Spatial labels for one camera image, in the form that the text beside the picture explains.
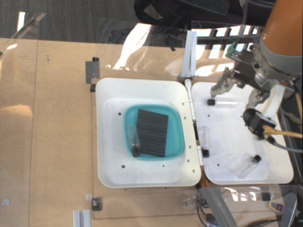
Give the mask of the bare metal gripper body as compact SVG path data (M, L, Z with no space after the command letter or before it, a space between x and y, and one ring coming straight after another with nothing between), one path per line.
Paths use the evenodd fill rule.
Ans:
M296 56L255 49L235 51L233 58L232 76L257 90L270 91L274 85L296 78Z

